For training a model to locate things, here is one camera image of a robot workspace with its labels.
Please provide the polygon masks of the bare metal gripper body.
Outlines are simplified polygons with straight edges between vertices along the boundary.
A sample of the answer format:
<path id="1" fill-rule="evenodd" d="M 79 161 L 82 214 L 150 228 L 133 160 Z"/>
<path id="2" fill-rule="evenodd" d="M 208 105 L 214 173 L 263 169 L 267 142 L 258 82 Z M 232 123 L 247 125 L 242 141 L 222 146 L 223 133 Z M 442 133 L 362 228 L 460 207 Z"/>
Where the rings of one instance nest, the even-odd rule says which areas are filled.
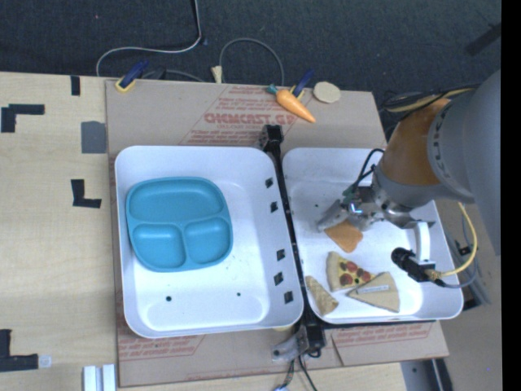
<path id="1" fill-rule="evenodd" d="M 350 187 L 344 191 L 343 196 L 341 202 L 348 211 L 348 220 L 351 223 L 355 216 L 371 216 L 374 219 L 373 224 L 390 222 L 400 229 L 412 229 L 420 223 L 420 220 L 412 216 L 411 208 L 398 204 L 380 188 Z"/>

